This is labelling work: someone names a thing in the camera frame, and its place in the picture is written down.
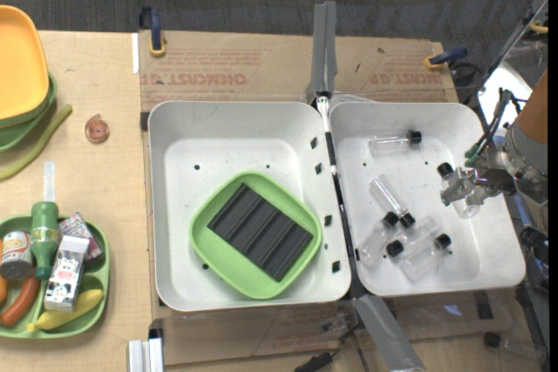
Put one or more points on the purple patterned packet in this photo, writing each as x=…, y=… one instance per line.
x=80, y=226

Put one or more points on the pink doughnut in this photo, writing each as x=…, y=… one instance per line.
x=97, y=129

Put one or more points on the green square plate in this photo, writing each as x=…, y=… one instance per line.
x=218, y=257

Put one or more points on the green bottle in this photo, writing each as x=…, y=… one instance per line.
x=43, y=231

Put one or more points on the yellow plate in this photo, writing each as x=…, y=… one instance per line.
x=19, y=65

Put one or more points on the yellow banana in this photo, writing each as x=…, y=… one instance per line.
x=74, y=309

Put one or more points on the small grey can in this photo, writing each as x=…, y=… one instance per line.
x=15, y=254

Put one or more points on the orange carrot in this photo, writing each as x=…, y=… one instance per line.
x=2, y=287

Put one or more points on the white cow print carton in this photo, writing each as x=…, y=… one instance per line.
x=65, y=274

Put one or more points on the white plastic tray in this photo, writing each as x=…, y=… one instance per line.
x=475, y=248
x=183, y=204

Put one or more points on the orange sausage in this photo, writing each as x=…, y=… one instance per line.
x=22, y=300

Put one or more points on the long green bean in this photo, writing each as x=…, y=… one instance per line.
x=39, y=144

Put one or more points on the black cylinder on white bracket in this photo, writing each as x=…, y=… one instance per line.
x=534, y=241

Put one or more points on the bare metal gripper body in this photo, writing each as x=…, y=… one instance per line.
x=494, y=180

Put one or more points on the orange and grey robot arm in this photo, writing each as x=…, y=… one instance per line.
x=532, y=135

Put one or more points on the clear plastic bottle black cap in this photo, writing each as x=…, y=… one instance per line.
x=388, y=144
x=445, y=171
x=375, y=241
x=423, y=263
x=420, y=233
x=385, y=194

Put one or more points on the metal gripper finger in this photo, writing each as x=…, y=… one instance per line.
x=477, y=195
x=455, y=187

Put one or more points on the black ribbed plastic insert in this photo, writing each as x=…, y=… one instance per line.
x=261, y=226

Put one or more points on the green divided plate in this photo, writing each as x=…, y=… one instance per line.
x=93, y=279

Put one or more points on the brown cardboard board red print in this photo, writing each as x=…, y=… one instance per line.
x=261, y=65

